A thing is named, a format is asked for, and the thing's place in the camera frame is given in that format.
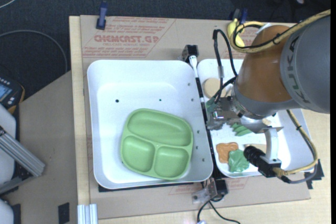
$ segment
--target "electronic display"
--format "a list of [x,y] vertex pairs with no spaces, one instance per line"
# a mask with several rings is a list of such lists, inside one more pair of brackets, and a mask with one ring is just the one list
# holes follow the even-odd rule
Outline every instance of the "electronic display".
[[0,101],[2,101],[12,90],[2,84],[0,84]]

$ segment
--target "white tray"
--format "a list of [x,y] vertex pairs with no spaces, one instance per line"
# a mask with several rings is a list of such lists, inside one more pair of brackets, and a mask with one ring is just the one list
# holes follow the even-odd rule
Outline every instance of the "white tray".
[[[243,60],[234,60],[234,65],[236,71],[239,72],[242,66]],[[222,65],[224,67],[224,82],[229,80],[234,76],[230,61],[222,60]],[[209,78],[219,78],[218,76],[218,65],[215,59],[206,59],[201,61],[197,66],[197,72],[200,77],[200,82],[203,82]],[[228,86],[226,91],[229,92],[232,86]],[[298,121],[302,125],[303,129],[308,133],[309,131],[306,125],[306,121],[303,117],[301,109],[292,110]],[[278,132],[279,138],[279,150],[278,158],[282,161],[281,168],[286,170],[291,170],[299,167],[306,166],[313,161],[312,154],[303,140],[301,134],[296,130],[291,119],[287,115],[286,111],[279,111],[276,116],[268,117],[272,122],[273,127],[283,126],[283,129]],[[266,144],[266,139],[264,134],[246,134],[243,136],[235,136],[235,132],[231,126],[225,124],[221,130],[211,131],[211,139],[214,147],[214,154],[216,158],[216,165],[218,169],[228,177],[245,177],[245,176],[256,176],[260,175],[258,168],[250,164],[249,167],[243,172],[230,172],[228,164],[223,164],[219,161],[218,153],[216,152],[216,145],[219,143],[230,143],[236,142],[240,150],[245,149],[246,144]]]
[[[200,182],[213,162],[192,68],[182,61],[98,60],[88,68],[93,170],[107,189]],[[194,147],[189,168],[177,180],[162,180],[127,169],[121,162],[124,123],[136,109],[147,108],[184,118],[192,127]]]

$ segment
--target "green plastic plate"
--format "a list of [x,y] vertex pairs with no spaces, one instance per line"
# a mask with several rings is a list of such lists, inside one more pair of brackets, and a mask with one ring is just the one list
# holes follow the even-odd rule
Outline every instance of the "green plastic plate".
[[193,131],[182,118],[138,109],[127,118],[121,138],[121,159],[137,173],[160,179],[182,177],[190,163]]

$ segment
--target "black clip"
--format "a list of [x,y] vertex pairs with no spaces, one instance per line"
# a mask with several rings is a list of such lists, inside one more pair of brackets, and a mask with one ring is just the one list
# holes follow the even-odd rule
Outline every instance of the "black clip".
[[240,10],[239,8],[235,9],[229,17],[230,20],[237,19],[241,24],[244,24],[247,19],[247,8]]
[[182,51],[181,60],[189,63],[189,57],[191,55],[198,56],[198,47],[197,45],[185,45]]
[[105,30],[105,24],[106,24],[105,16],[106,16],[106,12],[107,12],[107,2],[106,1],[102,1],[101,4],[100,4],[99,18],[97,19],[96,29]]

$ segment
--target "black device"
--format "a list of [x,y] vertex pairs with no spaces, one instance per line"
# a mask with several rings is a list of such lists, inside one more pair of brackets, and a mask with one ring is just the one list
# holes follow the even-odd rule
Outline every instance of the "black device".
[[0,104],[10,113],[23,100],[24,88],[20,83],[0,71]]

